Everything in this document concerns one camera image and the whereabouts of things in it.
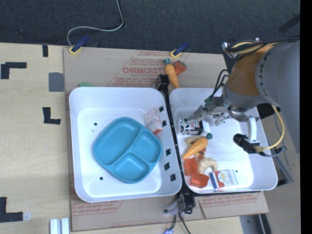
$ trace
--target blue plate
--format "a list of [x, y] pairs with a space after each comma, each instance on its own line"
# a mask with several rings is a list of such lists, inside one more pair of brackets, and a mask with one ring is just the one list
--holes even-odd
[[99, 164], [125, 183], [143, 180], [162, 154], [158, 138], [128, 117], [113, 121], [97, 138], [93, 152]]

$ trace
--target dark gray fabric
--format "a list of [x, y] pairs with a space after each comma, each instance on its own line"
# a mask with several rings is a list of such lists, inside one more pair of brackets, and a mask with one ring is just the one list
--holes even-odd
[[[89, 34], [101, 47], [219, 53], [229, 39], [276, 40], [300, 34], [300, 0], [120, 0], [125, 27]], [[116, 0], [0, 0], [0, 42], [67, 45], [77, 26], [120, 23]]]

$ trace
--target cardboard box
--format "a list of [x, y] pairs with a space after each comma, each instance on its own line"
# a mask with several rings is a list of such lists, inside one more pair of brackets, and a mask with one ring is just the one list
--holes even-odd
[[[175, 195], [100, 203], [84, 202], [77, 196], [68, 105], [70, 92], [82, 82], [94, 86], [153, 87], [158, 74], [164, 74], [164, 59], [170, 57], [169, 52], [83, 48], [72, 56], [68, 48], [64, 48], [63, 57], [72, 231], [171, 222], [171, 216], [163, 216], [163, 207], [171, 204]], [[181, 87], [214, 87], [219, 72], [226, 68], [222, 55], [183, 53], [177, 60], [187, 66], [186, 71], [178, 76]], [[196, 207], [192, 214], [185, 215], [185, 220], [268, 212], [262, 192], [197, 196], [195, 200]]]

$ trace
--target orange carrot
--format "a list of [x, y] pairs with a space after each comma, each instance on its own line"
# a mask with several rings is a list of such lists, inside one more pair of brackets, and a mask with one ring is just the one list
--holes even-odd
[[175, 73], [176, 75], [179, 75], [183, 73], [186, 70], [186, 66], [183, 62], [177, 60], [174, 62], [174, 67], [175, 67]]
[[197, 139], [192, 146], [186, 151], [183, 156], [183, 159], [187, 159], [188, 157], [198, 153], [203, 150], [208, 145], [208, 140], [206, 137], [202, 137]]
[[171, 84], [175, 87], [178, 88], [179, 87], [179, 81], [177, 79], [176, 76], [176, 71], [175, 71], [175, 67], [169, 63], [169, 58], [165, 59], [165, 73], [169, 76], [169, 80], [171, 82]]

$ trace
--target light wood surface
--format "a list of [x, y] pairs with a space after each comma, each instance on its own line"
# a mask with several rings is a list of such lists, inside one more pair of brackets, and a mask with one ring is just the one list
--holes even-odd
[[[62, 46], [0, 43], [0, 63], [27, 62], [26, 69], [11, 69], [0, 79], [0, 196], [7, 197], [7, 212], [29, 212], [31, 219], [0, 223], [0, 233], [49, 233], [49, 220], [70, 218], [65, 93], [49, 92], [48, 74], [63, 74]], [[43, 107], [60, 125], [44, 124]], [[170, 224], [133, 226], [81, 234], [155, 233]], [[239, 217], [187, 221], [191, 233], [242, 234]], [[175, 233], [186, 233], [179, 222]]]

